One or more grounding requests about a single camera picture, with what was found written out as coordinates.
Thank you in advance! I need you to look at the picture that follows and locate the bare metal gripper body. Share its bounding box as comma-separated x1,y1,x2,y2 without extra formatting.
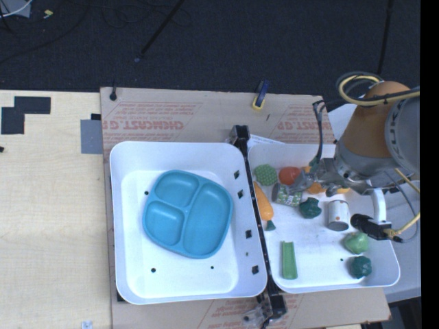
309,157,372,194

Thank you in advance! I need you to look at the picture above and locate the red toy tomato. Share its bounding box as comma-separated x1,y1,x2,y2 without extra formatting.
278,166,302,186

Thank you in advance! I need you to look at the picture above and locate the orange toy fruit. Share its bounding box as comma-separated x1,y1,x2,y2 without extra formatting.
305,181,328,195

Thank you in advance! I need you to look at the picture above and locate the green patterned can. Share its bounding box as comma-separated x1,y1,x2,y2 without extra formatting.
271,182,304,208

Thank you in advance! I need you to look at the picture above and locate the white can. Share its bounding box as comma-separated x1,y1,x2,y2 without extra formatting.
327,199,351,232

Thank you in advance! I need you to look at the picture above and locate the dark green toy broccoli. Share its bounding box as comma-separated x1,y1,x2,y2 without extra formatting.
349,255,373,280
298,197,323,219

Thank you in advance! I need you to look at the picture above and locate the green dotted toy vegetable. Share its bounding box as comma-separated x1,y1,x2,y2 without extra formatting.
253,163,278,187

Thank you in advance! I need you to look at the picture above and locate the orange toy carrot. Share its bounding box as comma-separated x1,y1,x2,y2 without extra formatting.
252,180,277,232

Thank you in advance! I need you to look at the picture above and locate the white plastic tray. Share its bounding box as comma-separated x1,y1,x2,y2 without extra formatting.
108,140,269,306
247,142,402,295

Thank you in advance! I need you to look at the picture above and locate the light green toy pepper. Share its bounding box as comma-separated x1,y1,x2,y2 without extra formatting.
343,231,370,255

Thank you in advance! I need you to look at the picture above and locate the green toy celery stick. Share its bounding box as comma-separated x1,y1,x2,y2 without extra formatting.
281,240,299,281

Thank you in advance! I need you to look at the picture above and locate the blue divided plate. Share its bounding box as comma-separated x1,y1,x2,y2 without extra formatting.
141,169,235,260

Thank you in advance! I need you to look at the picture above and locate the brown cardboard board red print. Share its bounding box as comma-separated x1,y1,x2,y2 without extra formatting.
99,86,392,329

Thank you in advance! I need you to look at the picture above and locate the black cylinder on white bracket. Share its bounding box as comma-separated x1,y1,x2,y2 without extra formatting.
350,187,394,241

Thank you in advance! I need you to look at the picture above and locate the black block with thin wires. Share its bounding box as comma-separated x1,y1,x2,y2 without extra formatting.
254,292,289,326
227,124,251,147

